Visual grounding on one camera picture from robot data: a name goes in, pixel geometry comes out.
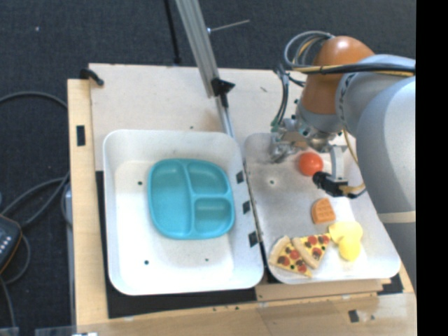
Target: pizza slice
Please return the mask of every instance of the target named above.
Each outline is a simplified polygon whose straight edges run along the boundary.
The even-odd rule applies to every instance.
[[[317,269],[330,243],[330,233],[296,237],[291,240],[294,248],[302,255],[303,260],[313,269]]]
[[[306,277],[312,276],[299,251],[287,236],[280,238],[272,247],[268,263],[289,272],[303,274]]]

